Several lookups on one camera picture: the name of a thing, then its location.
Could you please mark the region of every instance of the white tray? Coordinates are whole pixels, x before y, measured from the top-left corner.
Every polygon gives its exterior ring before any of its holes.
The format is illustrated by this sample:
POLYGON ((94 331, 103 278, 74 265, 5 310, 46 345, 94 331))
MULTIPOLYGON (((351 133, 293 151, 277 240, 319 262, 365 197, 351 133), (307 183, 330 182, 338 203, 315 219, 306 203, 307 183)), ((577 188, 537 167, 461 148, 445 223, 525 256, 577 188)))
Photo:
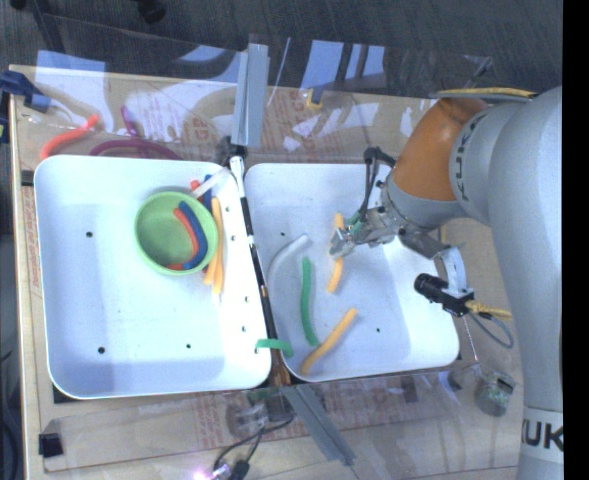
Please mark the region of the white tray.
MULTIPOLYGON (((387 172, 381 168, 379 179, 387 172)), ((399 240, 356 247, 344 258, 336 292, 326 290, 333 268, 328 251, 334 214, 341 212, 347 220, 361 205, 364 166, 259 164, 248 170, 245 184, 276 330, 294 349, 294 356, 285 358, 293 374, 327 381, 440 367, 456 358, 459 341, 452 317, 413 288, 418 274, 436 275, 435 265, 399 240), (303 234, 308 245, 274 264, 279 251, 303 234), (314 347, 301 323, 304 256, 313 265, 310 314, 319 341, 350 307, 358 310, 337 345, 307 376, 300 368, 314 347)), ((375 189, 371 203, 378 193, 375 189)))
POLYGON ((265 321, 234 179, 214 189, 229 210, 220 300, 202 274, 159 274, 135 246, 134 216, 148 196, 187 192, 190 180, 219 168, 69 155, 38 166, 48 367, 63 393, 84 399, 245 389, 267 378, 269 350, 255 350, 265 321))

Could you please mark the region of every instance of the green bowl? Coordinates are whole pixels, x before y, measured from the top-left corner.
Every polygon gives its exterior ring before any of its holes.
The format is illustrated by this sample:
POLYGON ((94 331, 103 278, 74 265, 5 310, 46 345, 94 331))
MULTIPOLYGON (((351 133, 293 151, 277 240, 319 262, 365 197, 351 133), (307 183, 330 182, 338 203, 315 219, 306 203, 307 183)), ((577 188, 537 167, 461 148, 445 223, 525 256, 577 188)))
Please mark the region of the green bowl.
POLYGON ((181 192, 160 192, 150 196, 136 214, 134 224, 136 244, 141 257, 162 274, 183 276, 199 272, 216 253, 218 229, 212 214, 198 199, 181 192), (174 216, 174 208, 185 201, 201 223, 207 239, 207 254, 189 270, 173 270, 166 265, 185 263, 192 254, 192 242, 187 230, 174 216))

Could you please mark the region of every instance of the table surface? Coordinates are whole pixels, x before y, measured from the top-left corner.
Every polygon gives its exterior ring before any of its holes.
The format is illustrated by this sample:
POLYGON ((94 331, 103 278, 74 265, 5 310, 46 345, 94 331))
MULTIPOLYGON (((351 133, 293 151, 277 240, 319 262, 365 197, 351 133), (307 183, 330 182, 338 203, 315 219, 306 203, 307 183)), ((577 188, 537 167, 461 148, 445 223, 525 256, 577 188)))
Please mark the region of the table surface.
MULTIPOLYGON (((34 189, 25 181, 29 181, 30 173, 40 161, 38 152, 46 137, 57 129, 68 129, 71 123, 80 124, 82 112, 79 109, 98 106, 104 115, 111 116, 96 141, 105 134, 122 135, 122 125, 117 123, 118 107, 125 100, 141 116, 147 136, 160 136, 174 126, 179 140, 166 143, 168 147, 184 158, 210 159, 217 141, 230 124, 227 116, 233 109, 234 85, 28 66, 11 68, 22 71, 50 92, 71 96, 67 100, 67 114, 38 114, 28 109, 22 98, 13 97, 10 101, 25 477, 186 478, 194 471, 207 468, 222 447, 235 442, 225 423, 225 410, 230 402, 234 403, 234 394, 56 403, 47 372, 34 189), (103 98, 100 102, 91 91, 82 94, 78 90, 79 77, 86 82, 90 80, 89 87, 100 87, 103 98), (185 94, 190 95, 189 103, 185 94), (145 108, 163 110, 145 113, 145 108), (72 112, 70 119, 69 109, 78 114, 72 112), (185 118, 186 109, 189 119, 185 118), (43 433, 62 435, 65 453, 44 459, 39 454, 39 435, 43 433)), ((260 161, 359 162, 364 145, 380 145, 396 156, 430 106, 429 100, 418 98, 327 92, 324 107, 312 109, 305 105, 307 96, 303 89, 274 89, 271 105, 266 108, 263 135, 266 146, 259 155, 260 161), (323 136, 323 140, 317 143, 307 140, 313 134, 323 136)), ((83 144, 71 144, 65 152, 87 154, 88 148, 96 144, 93 141, 91 138, 83 144)), ((466 330, 459 328, 465 338, 466 330)), ((468 354, 469 350, 462 349, 462 353, 468 354)), ((478 360, 474 354, 463 359, 465 364, 478 360)), ((413 380, 410 383, 412 389, 419 392, 419 398, 425 400, 423 404, 413 404, 405 395, 389 396, 390 393, 409 392, 410 385, 403 376, 324 386, 326 399, 335 404, 331 407, 331 415, 335 423, 341 423, 343 437, 361 450, 356 464, 346 468, 339 461, 327 461, 304 425, 296 421, 261 444, 248 478, 334 478, 339 475, 391 478, 401 467, 397 463, 399 449, 410 454, 413 464, 411 471, 403 473, 408 475, 403 478, 490 465, 513 466, 518 449, 518 441, 512 435, 516 429, 514 422, 520 418, 518 404, 512 404, 509 418, 502 420, 483 418, 474 411, 456 406, 444 406, 440 395, 434 397, 440 385, 438 375, 438 372, 424 372, 421 382, 425 386, 415 385, 413 380), (443 445, 438 452, 427 452, 421 445, 430 439, 444 443, 448 432, 460 436, 463 427, 468 430, 465 440, 469 441, 462 445, 464 449, 485 449, 487 433, 493 436, 491 464, 482 453, 473 459, 461 459, 460 447, 443 445), (394 446, 399 436, 408 433, 410 428, 421 436, 413 441, 411 451, 394 446), (381 461, 391 462, 381 466, 381 461)), ((473 398, 473 393, 463 390, 459 398, 465 397, 473 398)))

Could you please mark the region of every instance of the transparent plastic sheet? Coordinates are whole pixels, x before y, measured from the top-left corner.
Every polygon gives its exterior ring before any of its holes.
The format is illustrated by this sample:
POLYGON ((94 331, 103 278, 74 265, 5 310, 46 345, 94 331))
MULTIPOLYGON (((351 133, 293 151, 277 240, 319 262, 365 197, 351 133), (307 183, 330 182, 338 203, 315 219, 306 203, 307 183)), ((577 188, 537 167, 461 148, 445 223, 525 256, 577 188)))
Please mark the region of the transparent plastic sheet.
MULTIPOLYGON (((81 126, 93 113, 101 117, 95 131, 57 152, 87 155, 106 141, 131 138, 133 129, 142 140, 186 160, 219 163, 225 158, 240 52, 53 19, 67 54, 39 52, 35 66, 17 66, 52 98, 46 113, 27 108, 21 98, 16 100, 25 182, 31 181, 41 161, 43 145, 81 126), (128 128, 124 116, 131 118, 133 128, 128 128)), ((270 72, 261 145, 249 149, 248 167, 262 162, 361 163, 369 146, 380 146, 396 157, 433 104, 429 98, 433 91, 494 83, 487 58, 326 42, 312 42, 300 55, 287 38, 256 36, 250 42, 268 45, 270 72), (350 52, 347 64, 341 62, 346 51, 350 52), (316 63, 328 59, 334 63, 329 67, 326 62, 316 63), (357 73, 362 76, 350 76, 357 73), (312 102, 314 93, 321 95, 320 103, 312 102)), ((145 155, 137 148, 115 148, 101 154, 145 155)), ((24 190, 27 226, 31 226, 32 245, 37 247, 33 191, 24 190)), ((41 430, 58 434, 64 448, 62 455, 43 459, 47 471, 111 464, 114 471, 125 468, 136 478, 147 470, 130 469, 129 461, 141 464, 163 458, 168 461, 167 469, 150 466, 159 477, 185 478, 187 471, 211 469, 217 452, 242 438, 230 429, 230 407, 247 409, 248 399, 273 395, 272 389, 260 388, 152 398, 66 399, 52 386, 47 371, 46 333, 38 313, 42 294, 37 256, 30 277, 34 336, 40 344, 36 365, 41 430)), ((484 372, 483 357, 467 326, 461 320, 455 324, 461 357, 440 371, 314 384, 333 423, 357 452, 351 466, 355 474, 416 478, 516 464, 520 386, 514 384, 505 415, 489 416, 479 410, 476 393, 491 372, 484 372), (434 439, 438 439, 438 449, 424 455, 427 442, 434 439)), ((298 468, 309 468, 306 474, 310 477, 333 477, 332 468, 337 465, 328 464, 300 418, 264 441, 252 460, 251 475, 256 476, 251 478, 298 468), (281 461, 292 448, 292 456, 281 461), (315 468, 329 469, 315 476, 315 468)))

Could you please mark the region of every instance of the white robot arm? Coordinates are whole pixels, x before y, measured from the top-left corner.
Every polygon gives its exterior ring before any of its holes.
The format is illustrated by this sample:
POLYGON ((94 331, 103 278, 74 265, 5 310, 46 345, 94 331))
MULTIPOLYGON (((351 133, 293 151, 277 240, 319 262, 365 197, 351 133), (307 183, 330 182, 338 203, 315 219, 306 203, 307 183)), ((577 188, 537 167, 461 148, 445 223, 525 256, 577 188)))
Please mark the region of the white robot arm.
MULTIPOLYGON (((357 211, 345 229, 336 230, 330 247, 336 257, 398 236, 434 258, 450 247, 429 233, 448 220, 471 217, 491 228, 522 353, 519 480, 564 478, 561 114, 560 87, 495 105, 438 100, 381 187, 381 206, 357 211)), ((444 302, 425 292, 425 282, 417 279, 415 288, 444 302)), ((463 303, 473 293, 448 293, 442 280, 430 288, 435 286, 443 288, 446 309, 466 312, 463 303)))

